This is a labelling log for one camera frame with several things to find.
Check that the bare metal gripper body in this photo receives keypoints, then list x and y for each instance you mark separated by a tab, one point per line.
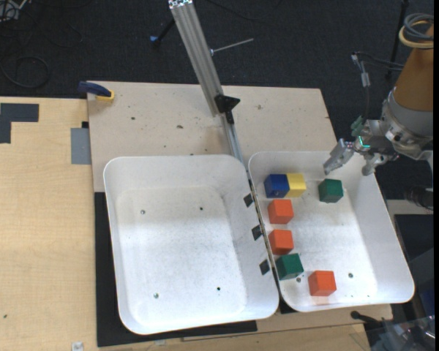
378	137

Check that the pale wood board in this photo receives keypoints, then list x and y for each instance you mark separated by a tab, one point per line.
161	126

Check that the black cylinder on white bracket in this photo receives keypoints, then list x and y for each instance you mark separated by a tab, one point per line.
420	197

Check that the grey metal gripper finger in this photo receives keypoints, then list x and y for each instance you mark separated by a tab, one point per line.
371	164
337	157

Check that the green cube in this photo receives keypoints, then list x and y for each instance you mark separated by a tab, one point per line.
289	266
330	190

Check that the yellow cube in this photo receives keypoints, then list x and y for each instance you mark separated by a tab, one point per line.
296	184

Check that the orange cube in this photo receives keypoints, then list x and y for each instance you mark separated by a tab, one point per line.
280	211
322	283
281	241

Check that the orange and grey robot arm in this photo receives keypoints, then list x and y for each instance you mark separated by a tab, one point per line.
417	82

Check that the white plastic tray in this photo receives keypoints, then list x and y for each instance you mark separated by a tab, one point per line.
336	236
179	247

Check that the blue cube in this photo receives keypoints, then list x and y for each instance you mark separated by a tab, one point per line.
275	185

